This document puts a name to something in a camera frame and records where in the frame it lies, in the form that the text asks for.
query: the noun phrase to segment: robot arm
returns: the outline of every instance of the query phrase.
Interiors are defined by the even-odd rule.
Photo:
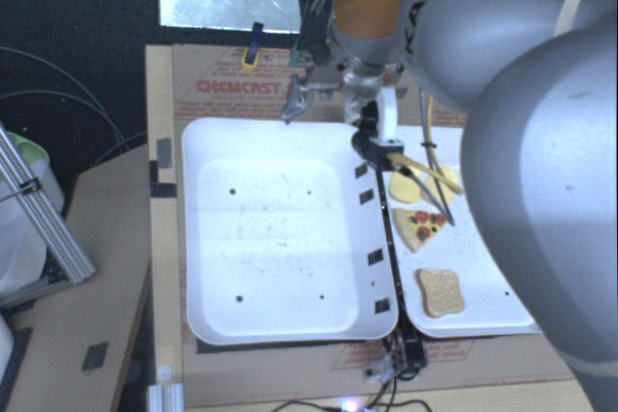
[[[564,1],[335,0],[330,87],[309,70],[296,95],[342,91],[354,122],[405,68],[467,113],[462,173],[477,228],[595,409],[613,411],[616,0],[582,0],[573,30],[554,36]]]

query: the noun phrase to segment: toy pizza slice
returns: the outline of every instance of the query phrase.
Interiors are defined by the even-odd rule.
[[[393,223],[405,245],[418,252],[446,224],[446,218],[427,211],[407,211],[397,207],[391,211]]]

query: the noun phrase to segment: empty white tray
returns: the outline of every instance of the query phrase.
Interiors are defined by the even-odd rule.
[[[426,162],[425,150],[421,146],[424,140],[420,127],[398,127],[397,137],[406,144],[408,156],[416,161]],[[461,183],[462,130],[437,127],[432,137],[437,143],[435,153],[440,165],[452,168]],[[385,187],[388,187],[390,177],[391,174],[384,174]],[[437,212],[433,205],[423,200],[409,205],[395,201],[390,196],[388,198],[390,208]],[[534,318],[496,266],[476,230],[465,196],[455,196],[449,207],[455,218],[455,227],[446,224],[417,253],[412,253],[406,247],[393,225],[406,308],[412,324],[422,333],[435,338],[539,333]],[[459,277],[465,309],[456,315],[439,318],[427,316],[423,308],[423,295],[415,276],[420,268],[455,271]]]
[[[201,119],[183,134],[187,316],[212,344],[366,340],[397,302],[356,129]]]

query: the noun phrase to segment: blue clamp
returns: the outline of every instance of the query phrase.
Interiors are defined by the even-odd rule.
[[[261,22],[253,23],[253,30],[251,31],[251,43],[249,48],[244,51],[242,55],[242,67],[247,70],[253,70],[258,65],[260,54],[258,53],[258,46],[260,46],[260,38],[264,31],[264,24]]]

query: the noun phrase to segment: black floor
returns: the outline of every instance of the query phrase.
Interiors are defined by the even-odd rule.
[[[325,16],[310,40],[323,33]],[[266,46],[290,47],[293,37],[266,35]],[[246,44],[246,33],[163,28],[158,0],[0,0],[0,45],[31,52],[81,80],[125,136],[146,128],[144,47],[156,43]],[[84,94],[66,77],[32,60],[0,51],[0,122],[43,145],[66,191],[75,177],[115,144],[92,109],[55,96],[12,92],[45,90]],[[133,144],[143,142],[136,140]],[[145,316],[122,410],[143,406],[148,382],[150,323]]]

